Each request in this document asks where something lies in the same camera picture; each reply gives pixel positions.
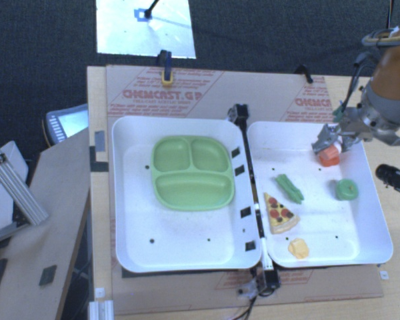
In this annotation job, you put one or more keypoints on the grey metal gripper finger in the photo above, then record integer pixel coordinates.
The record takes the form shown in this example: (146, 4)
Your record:
(324, 140)
(348, 143)

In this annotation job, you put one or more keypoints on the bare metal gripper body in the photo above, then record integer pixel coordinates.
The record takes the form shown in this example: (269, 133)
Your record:
(361, 123)

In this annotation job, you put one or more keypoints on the orange and white carton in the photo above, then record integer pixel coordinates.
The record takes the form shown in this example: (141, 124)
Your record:
(329, 155)

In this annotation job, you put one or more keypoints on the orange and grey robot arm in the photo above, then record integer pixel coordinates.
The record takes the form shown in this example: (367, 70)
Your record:
(393, 75)

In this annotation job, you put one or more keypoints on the green doughnut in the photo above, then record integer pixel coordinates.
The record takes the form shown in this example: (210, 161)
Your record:
(346, 189)

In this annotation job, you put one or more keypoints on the green asparagus bundle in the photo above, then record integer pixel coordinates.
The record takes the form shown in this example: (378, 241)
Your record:
(289, 188)

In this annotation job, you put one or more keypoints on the white plastic tray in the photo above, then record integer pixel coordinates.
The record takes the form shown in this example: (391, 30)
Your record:
(336, 222)
(186, 232)

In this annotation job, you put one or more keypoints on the thin black and white rod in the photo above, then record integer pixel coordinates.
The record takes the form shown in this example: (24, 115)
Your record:
(252, 182)

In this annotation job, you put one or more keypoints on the pizza slice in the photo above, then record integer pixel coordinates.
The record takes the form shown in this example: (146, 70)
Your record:
(280, 213)

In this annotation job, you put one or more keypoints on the yellow butter lump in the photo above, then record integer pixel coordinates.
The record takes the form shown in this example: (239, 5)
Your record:
(298, 248)

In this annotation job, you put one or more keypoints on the brown cardboard board red print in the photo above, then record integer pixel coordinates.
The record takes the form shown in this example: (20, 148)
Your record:
(200, 92)

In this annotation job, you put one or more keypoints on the green divided plate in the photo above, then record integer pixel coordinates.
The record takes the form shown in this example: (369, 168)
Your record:
(192, 173)

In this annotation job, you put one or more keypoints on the black cylinder on white bracket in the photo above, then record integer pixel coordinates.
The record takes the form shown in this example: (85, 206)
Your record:
(397, 172)

